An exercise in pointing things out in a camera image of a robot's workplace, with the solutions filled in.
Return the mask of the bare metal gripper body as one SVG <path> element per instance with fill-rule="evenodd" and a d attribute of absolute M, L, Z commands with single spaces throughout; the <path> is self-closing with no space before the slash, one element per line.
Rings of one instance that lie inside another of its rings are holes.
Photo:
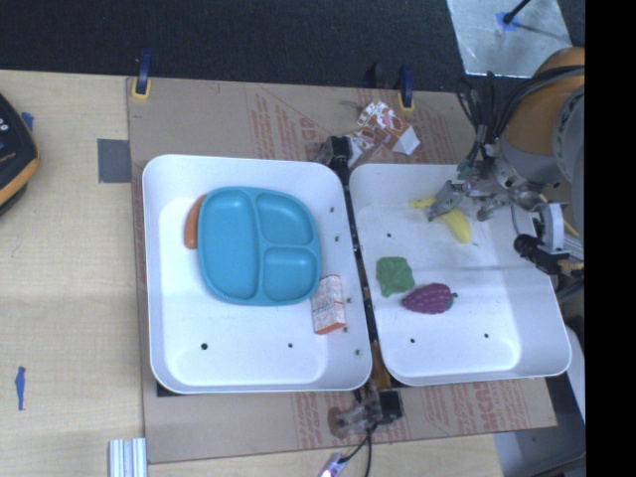
<path fill-rule="evenodd" d="M 532 209 L 541 202 L 542 188 L 504 163 L 482 163 L 466 180 L 467 196 L 482 209 Z"/>

